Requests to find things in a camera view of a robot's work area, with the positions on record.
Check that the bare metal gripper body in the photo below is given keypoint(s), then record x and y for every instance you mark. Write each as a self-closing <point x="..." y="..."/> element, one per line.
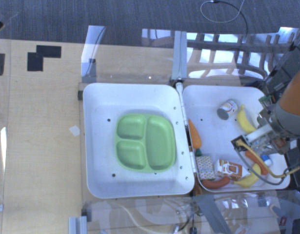
<point x="279" y="138"/>

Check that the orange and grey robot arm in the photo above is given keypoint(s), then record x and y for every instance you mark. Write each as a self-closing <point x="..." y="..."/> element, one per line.
<point x="292" y="99"/>

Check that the clear bottle with blue cap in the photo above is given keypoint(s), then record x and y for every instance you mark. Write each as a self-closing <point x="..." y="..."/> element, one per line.
<point x="266" y="159"/>

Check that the orange sausage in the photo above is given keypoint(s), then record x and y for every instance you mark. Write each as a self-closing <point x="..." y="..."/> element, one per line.
<point x="255" y="160"/>

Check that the yellow banana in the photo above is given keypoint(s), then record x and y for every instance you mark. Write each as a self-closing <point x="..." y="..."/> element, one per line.
<point x="248" y="180"/>
<point x="245" y="122"/>

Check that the white and orange can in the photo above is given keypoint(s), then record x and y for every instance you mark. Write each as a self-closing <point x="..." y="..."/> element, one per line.
<point x="229" y="108"/>

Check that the white and orange carton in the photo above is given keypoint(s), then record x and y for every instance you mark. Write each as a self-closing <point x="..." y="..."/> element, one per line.
<point x="229" y="169"/>

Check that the white plastic tray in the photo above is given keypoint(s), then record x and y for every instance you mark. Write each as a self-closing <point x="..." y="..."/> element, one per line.
<point x="101" y="155"/>
<point x="213" y="135"/>

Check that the red sausage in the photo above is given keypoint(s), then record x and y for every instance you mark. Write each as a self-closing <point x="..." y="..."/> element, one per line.
<point x="215" y="183"/>

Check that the orange patterned white packet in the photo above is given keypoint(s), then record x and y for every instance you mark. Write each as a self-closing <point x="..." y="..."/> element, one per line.
<point x="205" y="167"/>

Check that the orange carrot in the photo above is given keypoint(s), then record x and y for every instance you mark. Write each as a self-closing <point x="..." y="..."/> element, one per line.
<point x="195" y="135"/>

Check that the green divided plate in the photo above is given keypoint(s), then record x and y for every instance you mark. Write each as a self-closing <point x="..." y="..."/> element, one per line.
<point x="159" y="142"/>

